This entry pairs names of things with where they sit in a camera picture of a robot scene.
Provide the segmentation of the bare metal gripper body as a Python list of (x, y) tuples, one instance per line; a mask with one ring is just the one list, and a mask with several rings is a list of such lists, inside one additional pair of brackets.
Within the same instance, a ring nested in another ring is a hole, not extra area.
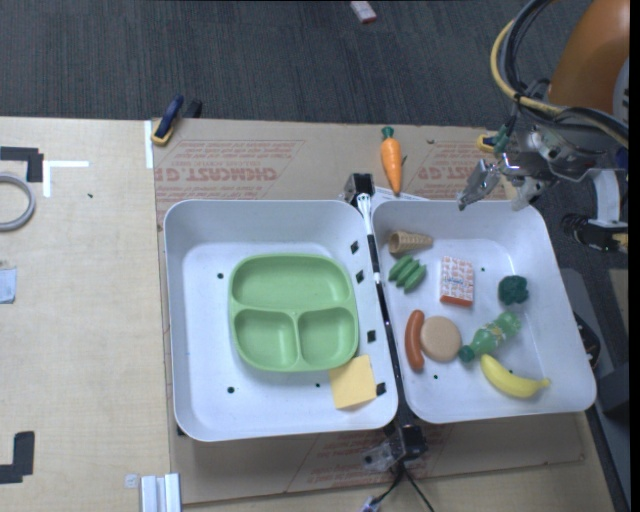
[(499, 170), (512, 183), (580, 182), (600, 170), (624, 172), (624, 149), (586, 124), (519, 124), (499, 128)]

